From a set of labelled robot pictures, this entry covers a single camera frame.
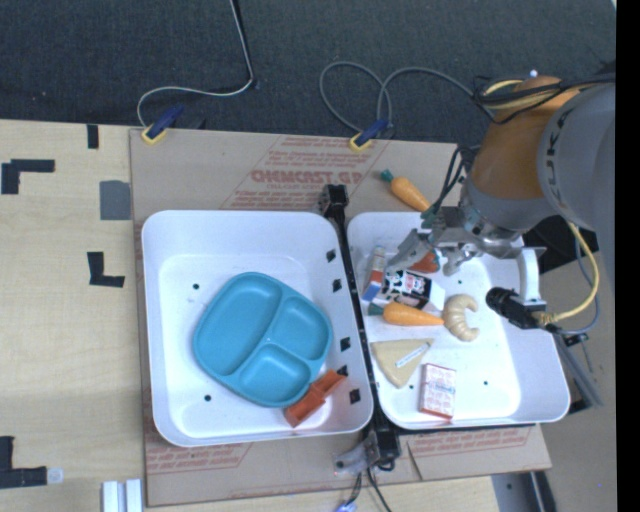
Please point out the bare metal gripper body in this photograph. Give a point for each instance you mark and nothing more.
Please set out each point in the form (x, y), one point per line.
(462, 227)

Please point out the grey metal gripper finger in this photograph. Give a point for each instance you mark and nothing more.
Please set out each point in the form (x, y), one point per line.
(456, 260)
(412, 246)

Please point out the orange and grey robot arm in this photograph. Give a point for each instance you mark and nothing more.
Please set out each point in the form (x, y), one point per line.
(515, 155)

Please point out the orange carrot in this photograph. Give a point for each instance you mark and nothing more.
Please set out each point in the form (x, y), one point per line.
(407, 192)
(426, 264)
(410, 315)

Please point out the cow print milk carton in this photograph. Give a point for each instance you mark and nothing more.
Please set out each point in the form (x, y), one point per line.
(412, 289)

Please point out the small blue and white carton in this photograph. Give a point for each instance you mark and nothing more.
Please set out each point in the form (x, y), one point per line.
(374, 280)

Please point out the beige croissant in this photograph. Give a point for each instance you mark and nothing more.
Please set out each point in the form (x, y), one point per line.
(457, 312)

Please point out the beige cheese wedge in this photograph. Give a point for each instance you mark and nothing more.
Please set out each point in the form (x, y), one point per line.
(397, 360)

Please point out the white plastic tray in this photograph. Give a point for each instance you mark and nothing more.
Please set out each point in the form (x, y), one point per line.
(505, 370)
(180, 320)

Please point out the red and white packet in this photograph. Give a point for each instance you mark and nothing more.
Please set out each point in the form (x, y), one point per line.
(438, 391)

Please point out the blue divided plate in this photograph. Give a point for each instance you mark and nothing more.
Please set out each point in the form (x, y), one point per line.
(250, 330)

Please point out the orange rectangular block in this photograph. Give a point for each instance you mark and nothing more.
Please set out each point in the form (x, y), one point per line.
(312, 400)

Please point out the brown cardboard board, red print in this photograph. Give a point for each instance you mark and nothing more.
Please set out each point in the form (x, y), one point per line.
(210, 170)

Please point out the black cylinder on white bracket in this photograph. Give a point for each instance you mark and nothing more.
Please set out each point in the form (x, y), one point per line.
(510, 306)

